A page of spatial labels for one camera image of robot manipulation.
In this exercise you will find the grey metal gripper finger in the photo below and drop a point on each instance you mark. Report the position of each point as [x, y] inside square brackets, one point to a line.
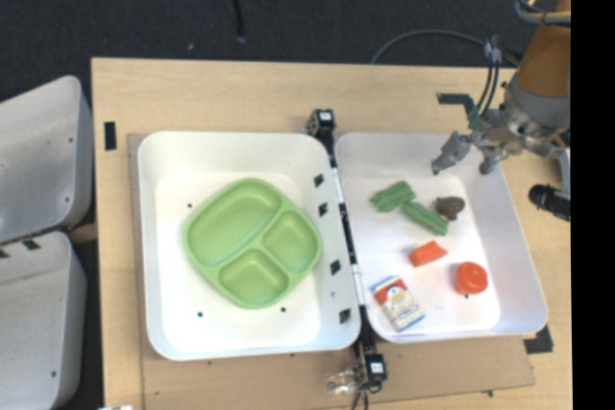
[451, 153]
[490, 162]

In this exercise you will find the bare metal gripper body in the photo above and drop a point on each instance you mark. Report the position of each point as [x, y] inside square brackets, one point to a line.
[511, 135]

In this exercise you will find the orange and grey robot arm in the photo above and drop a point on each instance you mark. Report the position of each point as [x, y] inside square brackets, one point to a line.
[545, 57]

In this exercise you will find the brown toy mushroom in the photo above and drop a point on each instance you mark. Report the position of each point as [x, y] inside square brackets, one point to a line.
[450, 206]

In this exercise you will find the green toy bean bundle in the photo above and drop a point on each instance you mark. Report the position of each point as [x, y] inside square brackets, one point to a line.
[425, 218]
[391, 197]

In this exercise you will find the white plastic tray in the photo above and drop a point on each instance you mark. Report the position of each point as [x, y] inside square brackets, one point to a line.
[514, 254]
[173, 336]

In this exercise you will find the orange toy carrot piece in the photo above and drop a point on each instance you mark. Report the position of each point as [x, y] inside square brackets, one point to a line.
[426, 253]

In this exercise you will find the orange round toy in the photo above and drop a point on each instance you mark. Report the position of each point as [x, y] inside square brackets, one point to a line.
[471, 278]

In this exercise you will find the thin black and white rod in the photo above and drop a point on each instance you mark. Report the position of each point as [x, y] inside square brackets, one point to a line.
[342, 206]

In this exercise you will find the white and orange small carton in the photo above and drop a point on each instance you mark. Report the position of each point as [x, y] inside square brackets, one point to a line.
[398, 305]

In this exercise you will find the green divided plate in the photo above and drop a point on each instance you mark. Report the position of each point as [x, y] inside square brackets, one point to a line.
[230, 225]

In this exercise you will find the black cylinder on white bracket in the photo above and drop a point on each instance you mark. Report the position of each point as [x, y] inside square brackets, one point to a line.
[552, 200]

